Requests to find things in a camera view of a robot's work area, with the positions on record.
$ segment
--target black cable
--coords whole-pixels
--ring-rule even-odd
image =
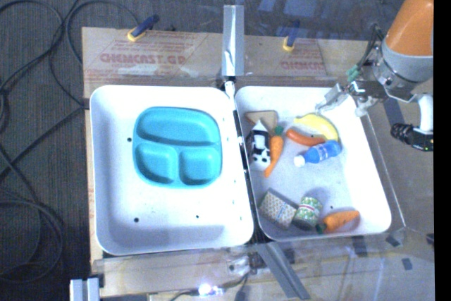
[[[34,0],[17,0],[12,1],[0,8],[0,13],[3,13],[7,8],[14,6],[16,4],[21,3],[31,3],[31,4],[38,4],[40,6],[44,6],[51,10],[58,18],[59,25],[57,30],[55,31],[52,39],[51,39],[51,45],[48,49],[46,49],[43,53],[41,53],[39,56],[35,57],[31,61],[28,61],[24,66],[21,66],[19,69],[14,71],[11,75],[9,75],[1,84],[0,84],[0,129],[5,126],[6,121],[6,108],[7,108],[7,90],[6,85],[9,84],[13,79],[17,79],[18,75],[24,74],[25,70],[29,70],[32,65],[36,64],[39,60],[43,59],[45,56],[49,56],[49,61],[51,61],[51,53],[56,49],[56,46],[59,44],[59,42],[62,39],[63,32],[64,32],[64,23],[67,19],[67,17],[72,13],[73,9],[75,8],[77,2],[79,0],[75,0],[73,5],[70,7],[70,10],[65,18],[62,18],[58,11],[50,6],[49,4],[42,3],[39,1]],[[54,75],[53,69],[52,75],[56,81],[56,83],[60,86],[60,88],[68,93],[66,89],[63,87],[63,85],[59,82],[59,80]],[[82,106],[82,103],[78,101],[75,97],[73,97],[70,93],[68,93],[69,96],[71,96],[80,106]],[[80,110],[81,107],[73,112],[71,112],[69,115],[65,116],[62,120],[60,120],[58,123],[54,124],[50,129],[48,129],[43,135],[39,136],[35,141],[33,141],[28,147],[26,147],[18,156],[16,156],[13,160],[9,159],[9,156],[4,151],[3,147],[0,144],[0,156],[5,161],[7,165],[7,169],[11,170],[18,179],[25,185],[27,188],[27,191],[29,193],[29,196],[31,197],[31,200],[27,199],[26,197],[23,197],[22,195],[19,195],[17,192],[13,192],[10,190],[7,190],[6,188],[0,188],[0,192],[6,196],[9,197],[9,199],[1,199],[0,200],[0,207],[26,207],[28,209],[32,209],[37,212],[37,217],[40,221],[40,227],[38,230],[37,239],[35,242],[35,245],[33,247],[32,254],[20,264],[16,264],[14,266],[7,267],[5,269],[2,269],[0,271],[0,282],[4,283],[12,283],[12,284],[22,284],[22,283],[30,283],[37,281],[43,277],[45,277],[49,272],[51,272],[56,265],[60,262],[62,254],[63,254],[63,231],[61,222],[59,221],[57,215],[48,207],[43,205],[39,200],[37,199],[37,196],[35,194],[35,191],[32,189],[31,185],[29,184],[26,177],[16,168],[16,166],[13,165],[15,161],[17,161],[19,158],[21,158],[22,155],[24,155],[26,152],[28,152],[32,147],[34,147],[38,142],[40,142],[42,139],[44,139],[44,136],[50,133],[53,129],[55,129],[58,125],[62,124],[65,120],[67,120],[69,117],[71,117],[76,111]],[[3,175],[3,180],[5,179],[5,170],[1,172]],[[48,226],[51,235],[43,232],[41,230],[43,227]],[[56,249],[52,252],[51,260],[47,260],[47,262],[40,261],[39,256],[42,257],[42,255],[39,254],[39,245],[43,242],[44,236],[51,236],[53,242],[50,243],[51,246],[55,247]]]
[[[379,25],[377,23],[373,24],[373,30],[371,31],[371,36],[368,41],[368,44],[366,45],[366,49],[364,52],[364,55],[361,57],[360,61],[357,63],[357,69],[361,69],[362,66],[366,64],[368,61],[368,55],[371,53],[371,50],[376,45],[376,42],[382,41],[384,38],[384,35],[382,33],[382,30],[379,28]]]
[[[78,63],[82,66],[83,62],[82,59],[80,57],[80,55],[77,53],[77,51],[75,50],[75,47],[73,46],[73,41],[72,38],[70,37],[70,27],[72,25],[72,19],[75,15],[77,15],[77,13],[79,13],[82,8],[86,7],[86,6],[90,6],[93,4],[107,4],[107,5],[113,5],[116,6],[117,8],[123,9],[124,11],[126,11],[127,13],[129,13],[133,20],[135,21],[136,25],[139,25],[140,22],[137,19],[137,17],[135,16],[135,14],[132,13],[132,11],[128,8],[126,8],[124,5],[120,4],[120,3],[116,3],[115,1],[111,1],[111,0],[91,0],[91,1],[86,1],[85,3],[79,5],[77,8],[73,9],[72,13],[69,14],[67,22],[66,22],[66,39],[67,42],[69,44],[70,50],[72,51],[74,57],[77,59]]]
[[[240,289],[238,290],[238,292],[241,292],[242,289],[244,288],[248,278],[249,278],[249,272],[246,273],[242,278],[240,278],[240,280],[224,283],[223,285],[218,286],[218,288],[220,288],[220,289],[222,289],[224,291],[227,291],[227,290],[229,290],[231,288],[234,288],[234,287],[236,287],[236,286],[238,286],[238,285],[240,285],[242,283]],[[177,295],[175,295],[169,301],[177,300],[179,297],[184,296],[184,295],[186,295],[186,296],[199,296],[199,291],[198,290],[183,291],[183,292],[178,293]]]
[[[47,9],[49,9],[53,14],[55,14],[55,16],[58,18],[60,24],[63,21],[61,15],[53,6],[50,6],[49,4],[43,3],[41,1],[36,1],[36,0],[10,1],[9,3],[4,4],[2,7],[0,7],[0,15],[4,11],[6,11],[8,8],[15,6],[17,4],[37,4],[39,6],[43,6]],[[51,45],[49,46],[49,48],[47,48],[45,51],[43,51],[40,55],[33,58],[31,61],[28,61],[23,66],[21,66],[20,68],[18,68],[14,72],[12,72],[3,82],[0,83],[0,129],[4,129],[4,127],[6,126],[5,111],[6,111],[6,107],[7,107],[7,101],[8,101],[6,98],[6,96],[8,94],[8,90],[6,89],[7,84],[9,84],[9,82],[11,82],[13,79],[15,79],[18,74],[22,73],[24,70],[30,69],[30,67],[32,65],[34,65],[35,63],[37,63],[38,60],[42,59],[44,56],[46,56],[48,53],[50,53],[50,51],[53,49],[53,46],[54,46],[55,37],[57,39],[59,39],[59,38],[61,38],[61,35],[62,35],[61,31],[55,32],[54,36],[52,37]]]
[[[235,301],[245,301],[246,300],[246,294],[243,290],[245,289],[248,278],[249,278],[249,274],[245,274],[244,282],[242,283],[242,285],[240,286],[240,289],[235,294]]]

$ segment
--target floor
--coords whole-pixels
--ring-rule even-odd
[[[403,1],[0,0],[0,299],[68,300],[69,280],[90,275],[82,26],[128,29],[157,14],[155,30],[221,33],[223,5],[242,4],[246,35],[281,36],[299,20],[299,37],[368,40]],[[400,190],[410,227],[433,235],[407,201],[433,210],[433,179],[419,185],[396,161],[411,177]]]

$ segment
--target plastic bottle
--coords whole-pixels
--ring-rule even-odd
[[[341,146],[336,140],[328,140],[310,147],[305,153],[298,154],[295,159],[296,167],[302,167],[306,163],[319,163],[324,159],[335,157],[341,153]]]

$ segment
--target yellow banana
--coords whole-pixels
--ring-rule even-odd
[[[306,114],[303,117],[296,117],[297,125],[308,128],[311,133],[319,133],[327,140],[338,141],[337,128],[326,118],[315,113]]]

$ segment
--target toy carrot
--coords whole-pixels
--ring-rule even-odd
[[[300,145],[304,146],[316,146],[320,143],[324,143],[326,140],[322,137],[309,137],[307,135],[303,135],[293,128],[290,128],[285,132],[285,135],[288,139],[292,140],[293,142],[299,143]]]
[[[269,155],[271,157],[271,161],[269,162],[269,166],[264,170],[264,176],[269,177],[274,167],[276,166],[280,155],[282,154],[283,149],[283,137],[282,137],[283,128],[279,125],[274,128],[274,135],[269,139]]]
[[[334,212],[324,217],[322,223],[316,225],[316,230],[319,233],[333,232],[359,216],[360,212],[357,210]]]

